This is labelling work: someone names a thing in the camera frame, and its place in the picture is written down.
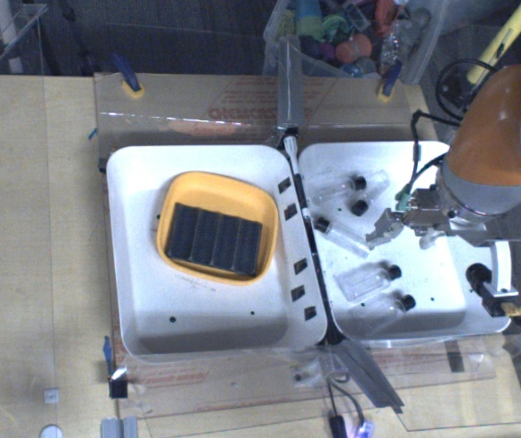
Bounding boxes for clear plastic storage bin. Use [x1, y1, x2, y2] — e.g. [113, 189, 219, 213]
[263, 0, 453, 86]

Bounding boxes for thin black and white rod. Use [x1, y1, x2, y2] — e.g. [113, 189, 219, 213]
[282, 135, 344, 345]

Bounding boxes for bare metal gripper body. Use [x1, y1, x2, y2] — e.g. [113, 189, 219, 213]
[400, 188, 490, 247]

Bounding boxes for black cylinder on white bracket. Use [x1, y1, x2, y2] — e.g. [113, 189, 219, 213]
[464, 237, 520, 318]

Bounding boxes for clear bottle with black cap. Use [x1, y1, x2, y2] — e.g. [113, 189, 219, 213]
[313, 216, 371, 259]
[359, 293, 418, 324]
[334, 262, 403, 304]
[349, 169, 391, 217]
[313, 174, 368, 203]

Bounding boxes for white plastic tray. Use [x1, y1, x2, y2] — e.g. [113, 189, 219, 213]
[296, 141, 515, 342]
[105, 143, 329, 359]

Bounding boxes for black ribbed block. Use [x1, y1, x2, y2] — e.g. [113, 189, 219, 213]
[164, 202, 264, 278]

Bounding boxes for yellow bowl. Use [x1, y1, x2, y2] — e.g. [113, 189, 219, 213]
[155, 171, 281, 287]

